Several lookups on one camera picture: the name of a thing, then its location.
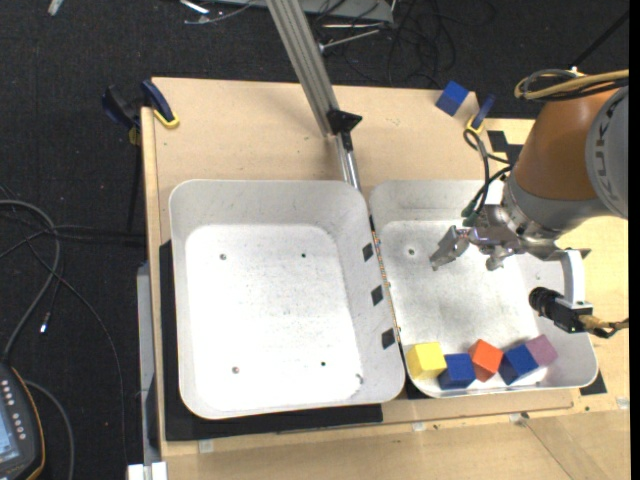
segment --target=black floor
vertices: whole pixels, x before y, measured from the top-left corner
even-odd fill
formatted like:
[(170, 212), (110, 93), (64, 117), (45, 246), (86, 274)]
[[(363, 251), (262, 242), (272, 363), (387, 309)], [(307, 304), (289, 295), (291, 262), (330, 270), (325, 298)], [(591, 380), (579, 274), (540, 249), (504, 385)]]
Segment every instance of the black floor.
[[(102, 111), (108, 85), (134, 98), (139, 82), (152, 75), (295, 81), (263, 9), (189, 26), (184, 20), (197, 15), (177, 1), (65, 0), (54, 17), (47, 14), (50, 1), (0, 0), (0, 183), (57, 225), (126, 230), (135, 148)], [(455, 80), (480, 99), (496, 95), (494, 116), (532, 118), (540, 107), (515, 100), (515, 84), (539, 69), (566, 68), (628, 8), (629, 0), (402, 0), (399, 28), (336, 47), (327, 69), (334, 84), (438, 88)], [(325, 40), (351, 33), (317, 30)], [(627, 21), (579, 68), (599, 73), (628, 65)], [(135, 233), (144, 231), (142, 210), (139, 204)], [(3, 348), (47, 275), (27, 246), (3, 252), (37, 225), (27, 213), (0, 212)], [(123, 245), (113, 234), (87, 236), (63, 242), (62, 277), (92, 310), (64, 285), (52, 304), (54, 283), (20, 335), (12, 364), (67, 409), (77, 445), (75, 478), (122, 479), (127, 462), (142, 460), (135, 276), (146, 253), (136, 237)], [(52, 261), (50, 239), (33, 245)], [(49, 330), (41, 335), (51, 307)], [(43, 478), (65, 478), (62, 419), (46, 398), (34, 396), (48, 445)]]

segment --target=black connector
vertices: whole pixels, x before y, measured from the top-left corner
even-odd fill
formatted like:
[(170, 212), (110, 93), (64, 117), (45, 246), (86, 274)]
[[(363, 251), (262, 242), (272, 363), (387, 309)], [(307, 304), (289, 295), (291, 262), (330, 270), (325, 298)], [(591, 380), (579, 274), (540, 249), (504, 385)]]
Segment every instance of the black connector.
[(538, 315), (551, 320), (557, 327), (570, 334), (585, 332), (584, 324), (580, 317), (592, 315), (593, 306), (584, 304), (584, 307), (570, 308), (558, 302), (562, 295), (548, 288), (534, 288), (529, 294), (529, 304), (538, 312)]

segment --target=toy block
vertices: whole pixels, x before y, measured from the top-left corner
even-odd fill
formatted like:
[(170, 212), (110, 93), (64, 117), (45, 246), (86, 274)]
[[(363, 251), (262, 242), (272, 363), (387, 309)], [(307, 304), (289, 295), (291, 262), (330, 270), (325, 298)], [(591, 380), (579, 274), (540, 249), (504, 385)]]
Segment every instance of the toy block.
[(436, 107), (450, 116), (454, 116), (467, 94), (469, 94), (467, 89), (452, 80), (444, 88), (438, 101), (436, 101)]
[(438, 376), (441, 389), (466, 389), (476, 380), (469, 354), (446, 354), (444, 359), (447, 369)]
[(446, 368), (440, 343), (419, 343), (414, 345), (405, 355), (407, 369), (415, 380), (433, 379)]
[(507, 350), (500, 362), (500, 376), (507, 385), (525, 377), (538, 368), (538, 363), (525, 344)]
[(544, 334), (527, 341), (525, 345), (540, 367), (549, 366), (558, 359), (558, 352)]
[(479, 339), (469, 348), (469, 355), (476, 378), (480, 382), (486, 382), (498, 372), (504, 352)]

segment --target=black bracket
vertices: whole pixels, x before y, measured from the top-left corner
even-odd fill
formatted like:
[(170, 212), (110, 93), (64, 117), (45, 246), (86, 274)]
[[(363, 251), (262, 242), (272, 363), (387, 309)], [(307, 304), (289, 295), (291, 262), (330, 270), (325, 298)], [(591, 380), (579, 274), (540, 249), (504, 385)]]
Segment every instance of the black bracket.
[(329, 126), (334, 135), (340, 135), (342, 144), (347, 151), (353, 151), (353, 142), (351, 142), (351, 130), (362, 121), (362, 116), (351, 114), (344, 110), (331, 109), (327, 112)]

